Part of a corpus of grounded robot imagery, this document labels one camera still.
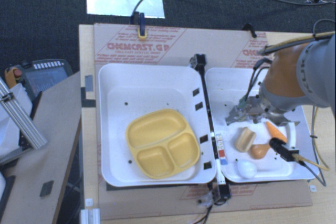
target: yellow divided plate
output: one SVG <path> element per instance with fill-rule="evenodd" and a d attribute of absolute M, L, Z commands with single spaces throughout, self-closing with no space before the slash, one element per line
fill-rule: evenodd
<path fill-rule="evenodd" d="M 199 159 L 199 144 L 182 114 L 158 110 L 132 121 L 126 140 L 141 171 L 150 178 L 173 176 Z"/>

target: yellow plate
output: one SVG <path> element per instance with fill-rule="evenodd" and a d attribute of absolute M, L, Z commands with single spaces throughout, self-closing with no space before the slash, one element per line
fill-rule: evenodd
<path fill-rule="evenodd" d="M 199 159 L 199 144 L 186 119 L 172 109 L 158 110 L 132 121 L 126 140 L 141 171 L 161 179 L 180 173 Z"/>

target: carrot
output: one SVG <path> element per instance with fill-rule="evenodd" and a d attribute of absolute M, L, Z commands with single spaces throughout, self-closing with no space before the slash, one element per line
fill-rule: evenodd
<path fill-rule="evenodd" d="M 283 140 L 285 143 L 287 143 L 287 138 L 270 122 L 266 122 L 266 126 L 268 129 L 269 134 L 274 138 L 278 138 Z"/>

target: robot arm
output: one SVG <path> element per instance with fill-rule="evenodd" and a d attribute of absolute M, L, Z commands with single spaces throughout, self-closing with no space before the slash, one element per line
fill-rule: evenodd
<path fill-rule="evenodd" d="M 288 122 L 284 113 L 305 104 L 330 106 L 335 116 L 335 34 L 278 51 L 259 95 L 242 98 L 226 123 L 264 116 L 282 125 Z"/>

